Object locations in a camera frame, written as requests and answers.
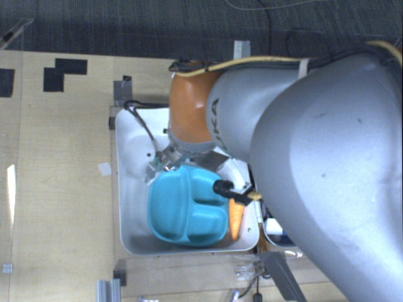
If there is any blue divided plate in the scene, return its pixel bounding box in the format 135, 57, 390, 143
147, 164, 230, 249

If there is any white carton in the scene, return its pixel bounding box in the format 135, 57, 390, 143
263, 218, 283, 236

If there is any black cylinder on white bracket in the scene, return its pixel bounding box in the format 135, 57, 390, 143
212, 159, 254, 206

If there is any white plastic tray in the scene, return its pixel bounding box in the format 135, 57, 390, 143
114, 106, 261, 257

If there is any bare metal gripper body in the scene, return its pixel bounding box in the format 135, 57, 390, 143
158, 145, 232, 172

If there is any orange carrot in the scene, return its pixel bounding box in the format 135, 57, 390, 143
227, 198, 246, 242

